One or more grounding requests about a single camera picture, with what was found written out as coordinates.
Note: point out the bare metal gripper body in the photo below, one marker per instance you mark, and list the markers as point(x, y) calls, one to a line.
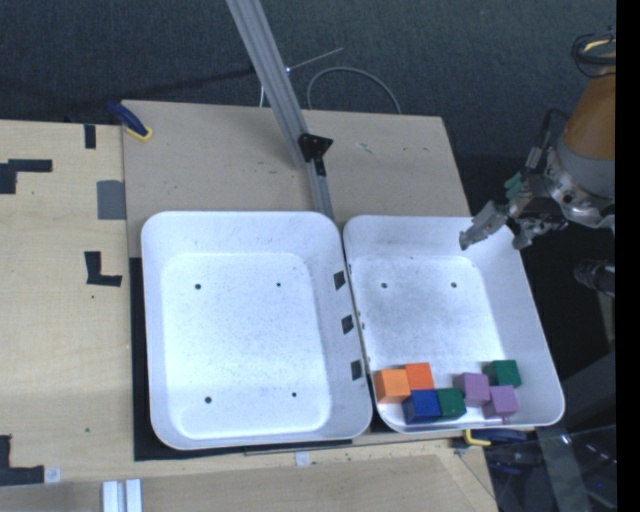
point(565, 197)

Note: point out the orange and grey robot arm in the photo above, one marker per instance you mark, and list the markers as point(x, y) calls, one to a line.
point(595, 120)

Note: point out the flat brown board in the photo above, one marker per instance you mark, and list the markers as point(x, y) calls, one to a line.
point(225, 165)

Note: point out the black cylinder on white bracket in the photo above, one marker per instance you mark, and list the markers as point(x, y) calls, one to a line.
point(595, 277)

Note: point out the green cube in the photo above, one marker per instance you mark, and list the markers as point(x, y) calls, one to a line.
point(505, 372)
point(452, 402)

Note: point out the purple cube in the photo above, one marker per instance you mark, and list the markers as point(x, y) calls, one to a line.
point(502, 401)
point(474, 387)

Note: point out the blue cube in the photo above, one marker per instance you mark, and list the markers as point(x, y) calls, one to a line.
point(422, 406)

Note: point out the white plastic tray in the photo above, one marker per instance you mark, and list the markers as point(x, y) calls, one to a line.
point(425, 320)
point(245, 340)

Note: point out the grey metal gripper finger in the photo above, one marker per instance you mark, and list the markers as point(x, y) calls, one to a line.
point(524, 237)
point(482, 227)

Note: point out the orange cube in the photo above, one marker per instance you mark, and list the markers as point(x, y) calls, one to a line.
point(421, 376)
point(391, 385)

